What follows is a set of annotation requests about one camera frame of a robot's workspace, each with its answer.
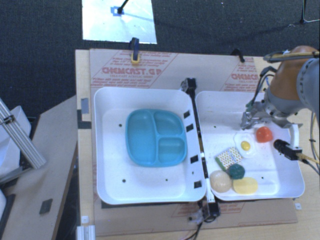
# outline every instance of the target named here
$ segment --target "beige ball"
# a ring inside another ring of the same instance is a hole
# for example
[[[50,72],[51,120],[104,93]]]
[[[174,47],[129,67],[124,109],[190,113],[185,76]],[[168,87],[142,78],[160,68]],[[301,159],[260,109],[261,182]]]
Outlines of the beige ball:
[[[214,191],[224,193],[231,189],[232,180],[225,171],[216,170],[210,174],[210,184]]]

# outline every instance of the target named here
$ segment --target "black rod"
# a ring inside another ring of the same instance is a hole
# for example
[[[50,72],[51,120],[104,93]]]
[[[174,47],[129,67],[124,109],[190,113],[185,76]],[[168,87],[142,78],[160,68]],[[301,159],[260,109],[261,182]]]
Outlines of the black rod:
[[[122,14],[122,11],[123,11],[123,9],[124,9],[124,7],[125,7],[125,5],[126,5],[126,3],[128,2],[129,0],[125,0],[124,2],[123,2],[123,4],[117,9],[117,13],[118,14]]]

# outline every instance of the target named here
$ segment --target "blue plate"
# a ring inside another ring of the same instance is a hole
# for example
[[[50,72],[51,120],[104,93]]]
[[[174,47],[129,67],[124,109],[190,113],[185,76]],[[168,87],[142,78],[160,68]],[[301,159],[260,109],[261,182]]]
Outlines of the blue plate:
[[[133,111],[126,120],[125,141],[130,158],[140,166],[175,166],[187,155],[184,125],[170,111]]]

